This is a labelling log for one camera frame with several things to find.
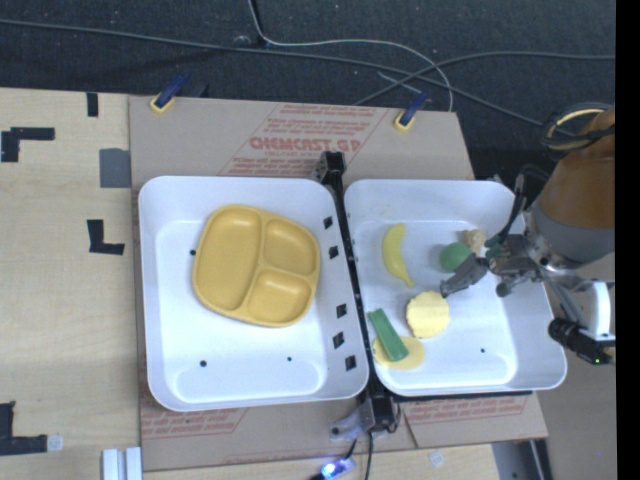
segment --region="black floor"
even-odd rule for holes
[[[540,123],[552,112],[582,102],[615,102],[616,0],[254,3],[271,43],[259,37],[247,0],[0,0],[0,86],[153,94],[176,74],[189,72],[187,95],[406,107],[417,96],[414,91],[428,91],[424,109],[450,110],[445,80],[433,70],[423,75],[428,80],[407,82],[410,88],[370,97],[388,87],[390,78],[430,66],[407,49],[380,43],[274,44],[394,42],[440,66],[454,88],[451,109],[460,118],[476,176],[498,174],[509,185],[525,163],[552,168],[539,144]],[[325,58],[313,58],[317,55]]]

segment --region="white cable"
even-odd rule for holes
[[[444,72],[436,65],[435,62],[433,62],[429,57],[427,57],[426,55],[423,55],[419,51],[414,50],[413,48],[410,48],[409,46],[405,46],[400,43],[394,43],[393,41],[384,41],[381,39],[327,39],[324,41],[312,41],[312,42],[305,42],[305,43],[281,43],[278,41],[273,41],[272,39],[267,37],[267,35],[262,31],[262,28],[260,27],[260,21],[258,20],[258,15],[256,14],[256,10],[253,7],[252,0],[247,0],[247,3],[249,4],[249,10],[251,11],[251,17],[253,18],[253,25],[256,28],[258,35],[262,40],[264,40],[265,42],[267,42],[272,46],[279,46],[283,48],[297,48],[297,47],[305,47],[305,46],[326,46],[330,44],[361,43],[361,44],[377,44],[377,45],[393,46],[394,48],[400,48],[401,50],[404,50],[413,55],[416,55],[417,57],[427,62],[430,66],[433,66],[433,68],[438,72],[438,74],[444,80],[444,83],[449,92],[449,112],[453,111],[453,91],[451,90],[451,83],[449,82],[449,79],[444,74]]]

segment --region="yellow banana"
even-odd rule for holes
[[[382,257],[389,273],[402,279],[407,286],[413,286],[407,267],[402,259],[402,241],[404,240],[405,225],[403,223],[391,226],[382,239]]]

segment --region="light wood surface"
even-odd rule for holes
[[[99,151],[128,150],[127,97],[0,89],[0,130],[55,127],[0,164],[0,403],[15,400],[14,435],[60,434],[64,448],[0,457],[0,478],[100,478],[100,453],[139,445],[131,191],[100,188]],[[122,256],[89,253],[86,221],[103,219]],[[490,445],[374,454],[374,478],[497,479]],[[366,457],[357,456],[361,478]],[[300,479],[321,459],[145,474],[168,480]]]

